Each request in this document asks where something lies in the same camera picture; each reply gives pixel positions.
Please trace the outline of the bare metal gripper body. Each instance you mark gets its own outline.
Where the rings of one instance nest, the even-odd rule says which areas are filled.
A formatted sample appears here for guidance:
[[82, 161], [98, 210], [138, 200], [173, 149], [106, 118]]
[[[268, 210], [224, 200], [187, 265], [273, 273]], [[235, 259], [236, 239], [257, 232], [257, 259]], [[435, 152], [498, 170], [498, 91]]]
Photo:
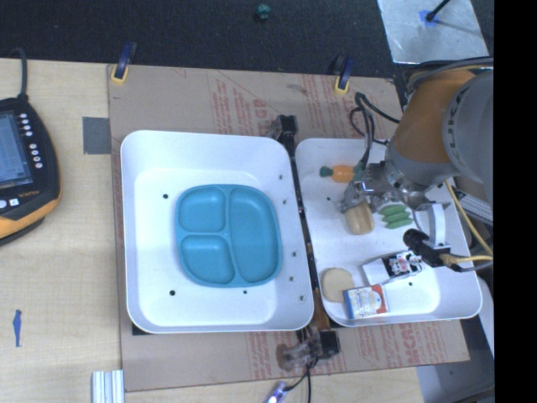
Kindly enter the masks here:
[[429, 202], [425, 194], [428, 188], [412, 182], [390, 161], [368, 164], [362, 179], [356, 183], [367, 201], [370, 196], [382, 196], [384, 205], [401, 202], [410, 209]]

